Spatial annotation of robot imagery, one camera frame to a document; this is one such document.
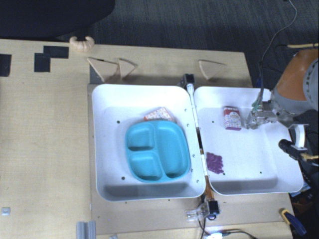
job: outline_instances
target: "gray carpet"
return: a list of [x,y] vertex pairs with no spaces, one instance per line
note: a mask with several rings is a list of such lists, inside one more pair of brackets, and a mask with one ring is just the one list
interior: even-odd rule
[[[319,0],[291,1],[298,10],[297,19],[277,36],[264,59],[269,89],[296,52],[277,45],[318,42]],[[254,85],[258,62],[271,38],[294,14],[283,0],[116,0],[110,16],[59,39],[90,35],[99,44],[241,51]],[[309,111],[297,119],[318,132],[318,112]],[[310,141],[317,153],[318,135],[312,134]]]

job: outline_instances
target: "wire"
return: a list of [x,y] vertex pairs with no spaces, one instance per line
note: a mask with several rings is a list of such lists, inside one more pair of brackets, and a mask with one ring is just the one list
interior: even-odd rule
[[311,156],[311,155],[308,155],[306,153],[301,153],[301,157],[303,157],[303,159],[305,160],[314,160],[314,159],[318,159],[319,156]]
[[258,108],[258,106],[261,104],[262,100],[263,100],[263,95],[264,95],[264,70],[263,70],[263,62],[264,62],[264,58],[268,52],[268,50],[270,49],[271,45],[273,44],[273,41],[275,40],[276,36],[283,30],[285,30],[286,28],[290,27],[296,20],[297,18],[297,15],[298,15],[298,11],[297,11],[297,8],[294,6],[294,4],[291,2],[291,0],[288,0],[289,3],[291,4],[291,6],[295,9],[295,16],[293,18],[293,20],[285,27],[281,28],[280,30],[278,30],[273,38],[271,39],[268,47],[266,48],[262,58],[261,58],[261,61],[259,63],[259,74],[260,74],[260,92],[259,92],[259,95],[256,99],[256,101],[253,103],[253,111],[255,112]]
[[248,232],[245,232],[245,231],[242,231],[242,230],[239,230],[239,231],[230,231],[231,234],[239,234],[239,233],[242,233],[242,234],[246,234],[248,235],[251,239],[258,239],[257,237],[253,236],[252,234],[248,233]]
[[198,221],[198,223],[199,223],[200,228],[204,231],[204,233],[205,233],[207,236],[210,236],[210,233],[205,230],[206,219],[204,220],[204,226],[201,225],[201,222],[200,222],[200,221]]
[[200,236],[200,239],[202,239],[203,237],[204,237],[204,233],[206,233],[206,231],[205,231],[205,226],[206,226],[206,218],[204,218],[204,224],[203,224],[203,227],[201,226],[201,223],[200,223],[200,221],[198,221],[199,222],[199,225],[200,225],[200,227],[202,228],[202,233],[201,233],[201,236]]
[[[313,146],[315,146],[315,144],[314,144],[312,141],[310,141],[309,138],[308,138],[308,136],[309,136],[310,134],[316,134],[316,135],[318,135],[318,132],[316,132],[316,131],[306,131],[306,138],[307,138],[308,142],[311,143]],[[314,162],[308,162],[308,164],[310,164],[310,165],[312,165],[312,166],[319,167],[319,165],[318,165],[317,163],[314,163]]]

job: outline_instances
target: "black chair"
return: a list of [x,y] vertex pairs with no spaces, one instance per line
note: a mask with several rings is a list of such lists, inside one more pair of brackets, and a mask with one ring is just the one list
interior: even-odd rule
[[109,15],[115,0],[0,0],[0,38],[49,39]]

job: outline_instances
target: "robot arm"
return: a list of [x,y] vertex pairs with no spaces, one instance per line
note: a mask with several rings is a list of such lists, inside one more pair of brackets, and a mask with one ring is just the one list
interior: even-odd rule
[[246,128],[279,121],[290,127],[293,118],[315,109],[318,111],[318,49],[301,50],[290,61],[267,102],[252,110]]

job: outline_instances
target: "white tray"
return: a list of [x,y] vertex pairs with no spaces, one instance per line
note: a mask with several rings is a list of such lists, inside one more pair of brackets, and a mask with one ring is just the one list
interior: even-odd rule
[[[278,147],[289,139],[279,123],[257,130],[225,130],[224,106],[239,108],[247,116],[257,89],[201,87],[195,102],[204,151],[223,157],[224,174],[209,171],[210,182],[220,194],[256,194],[298,191],[303,184],[299,165]],[[265,91],[264,98],[269,98]],[[103,84],[92,94],[96,149],[97,191],[109,201],[161,198],[193,198],[205,189],[204,169],[188,93],[174,86],[129,86]],[[182,178],[161,184],[134,178],[127,165],[124,136],[143,121],[144,115],[166,107],[182,128],[190,153],[190,170]]]
[[[96,153],[96,184],[102,198],[127,201],[194,198],[205,190],[205,178],[188,93],[172,86],[97,86],[92,94]],[[190,170],[166,183],[143,183],[130,172],[125,153],[127,129],[166,107],[183,130],[190,153]]]
[[[223,195],[295,192],[303,177],[297,161],[279,147],[290,139],[286,127],[268,123],[258,129],[226,130],[225,106],[238,107],[242,122],[251,110],[259,89],[201,87],[195,91],[203,149],[222,156],[224,173],[208,171],[213,189]],[[265,90],[264,100],[270,99]]]

